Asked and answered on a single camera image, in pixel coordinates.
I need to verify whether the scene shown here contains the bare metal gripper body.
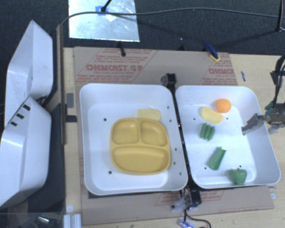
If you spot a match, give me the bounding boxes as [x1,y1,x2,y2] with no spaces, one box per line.
[263,85,285,129]

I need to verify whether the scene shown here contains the white plastic tray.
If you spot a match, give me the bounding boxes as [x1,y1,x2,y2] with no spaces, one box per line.
[79,83,189,196]
[175,85,282,190]

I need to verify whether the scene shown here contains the orange ball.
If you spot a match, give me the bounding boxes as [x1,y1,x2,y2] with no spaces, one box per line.
[216,98,232,114]

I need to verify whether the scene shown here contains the yellow slice with white rind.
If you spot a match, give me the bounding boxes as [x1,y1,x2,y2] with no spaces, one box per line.
[199,106,224,125]

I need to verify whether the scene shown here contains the green ridged bean bundle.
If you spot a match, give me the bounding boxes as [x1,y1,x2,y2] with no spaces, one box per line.
[199,123,216,142]

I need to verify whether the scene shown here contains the green celery stick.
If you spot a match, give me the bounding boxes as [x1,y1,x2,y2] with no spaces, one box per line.
[209,146,227,171]

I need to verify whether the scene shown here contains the green bell pepper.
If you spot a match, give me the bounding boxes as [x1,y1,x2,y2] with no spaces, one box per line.
[228,168,248,185]

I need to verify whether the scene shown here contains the pale yellow slice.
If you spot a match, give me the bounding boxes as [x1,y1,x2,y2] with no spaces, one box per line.
[136,108,162,122]

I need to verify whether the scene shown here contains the yellow divided plate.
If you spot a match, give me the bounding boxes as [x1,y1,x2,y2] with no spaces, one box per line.
[110,117,171,175]

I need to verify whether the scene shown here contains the brown cardboard board red print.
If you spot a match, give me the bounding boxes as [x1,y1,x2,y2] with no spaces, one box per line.
[73,46,275,226]

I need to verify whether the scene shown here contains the black block with thin wires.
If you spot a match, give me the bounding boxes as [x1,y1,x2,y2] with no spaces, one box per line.
[161,73,177,88]
[183,188,202,208]

